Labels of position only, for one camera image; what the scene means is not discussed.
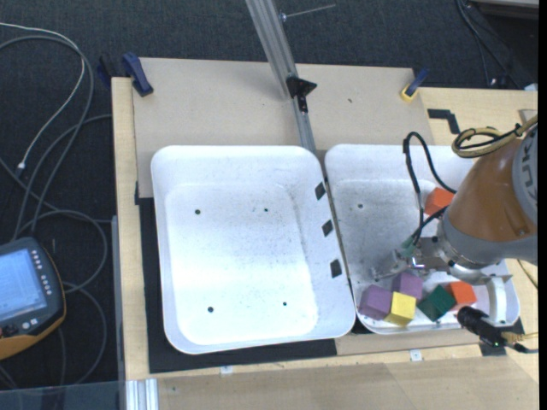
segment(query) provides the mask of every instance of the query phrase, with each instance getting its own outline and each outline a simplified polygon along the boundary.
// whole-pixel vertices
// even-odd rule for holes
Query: black bracket
[[[458,135],[460,133],[460,127],[456,121],[456,116],[453,115],[449,109],[428,109],[427,113],[429,114],[430,119],[447,120],[450,132],[454,135]]]
[[[308,113],[306,96],[317,87],[317,84],[299,79],[296,76],[289,76],[286,83],[291,97],[296,97],[298,100],[298,109],[303,113]]]

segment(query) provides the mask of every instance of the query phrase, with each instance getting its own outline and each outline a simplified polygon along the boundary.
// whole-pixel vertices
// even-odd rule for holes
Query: white tray
[[[429,150],[440,178],[457,189],[473,162],[453,154],[447,146],[430,146]],[[410,151],[425,201],[437,183],[427,165],[423,148],[413,145]],[[417,201],[402,146],[340,144],[326,153],[325,166],[357,310],[362,292],[370,284],[391,289],[392,278],[375,281],[373,269],[380,267],[388,254],[418,226]],[[422,235],[433,236],[437,223],[434,221],[427,225]],[[509,270],[502,261],[485,268],[484,273],[502,276],[509,274]],[[424,291],[430,292],[436,285],[450,281],[456,279],[446,272],[435,272],[424,280]],[[490,302],[486,287],[473,288],[477,296],[474,307],[488,313]],[[519,317],[520,306],[511,280],[505,283],[505,288],[507,323],[511,325]],[[379,334],[461,327],[454,313],[448,312],[440,320],[432,322],[418,308],[414,319],[405,327],[371,319],[358,311],[356,314],[363,325]]]
[[[168,146],[151,162],[169,342],[188,354],[340,337],[355,308],[318,160]]]

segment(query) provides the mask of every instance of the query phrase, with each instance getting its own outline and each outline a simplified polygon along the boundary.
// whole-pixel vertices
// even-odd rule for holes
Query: black carpet
[[[538,21],[483,16],[470,6],[480,40],[464,23],[456,0],[275,0],[292,15],[335,4],[333,8],[289,16],[285,31],[296,62],[374,67],[428,67],[427,86],[523,89],[538,82]],[[132,51],[138,56],[265,61],[244,0],[0,0],[0,22],[62,33],[86,56],[95,77],[85,76],[73,101],[31,151],[23,183],[42,193],[70,136],[44,153],[83,113],[109,114],[110,93],[98,79],[100,56],[120,64]],[[0,26],[0,160],[12,172],[42,125],[65,102],[79,77],[79,57],[57,42],[7,41],[36,32]],[[113,138],[109,119],[85,125],[45,200],[58,208],[81,211],[98,220],[108,239],[104,269],[86,287],[107,318],[106,347],[96,368],[86,375],[103,344],[99,310],[85,293],[67,295],[62,325],[66,355],[57,332],[39,345],[0,363],[17,387],[117,379],[114,289],[109,220],[115,215]],[[34,175],[37,166],[39,171]],[[14,236],[24,190],[0,166],[0,244]],[[20,227],[34,218],[36,201],[28,200]],[[42,207],[39,214],[50,211]],[[99,230],[65,215],[43,217],[34,232],[51,252],[62,279],[86,281],[103,256]],[[0,388],[10,384],[0,372]]]

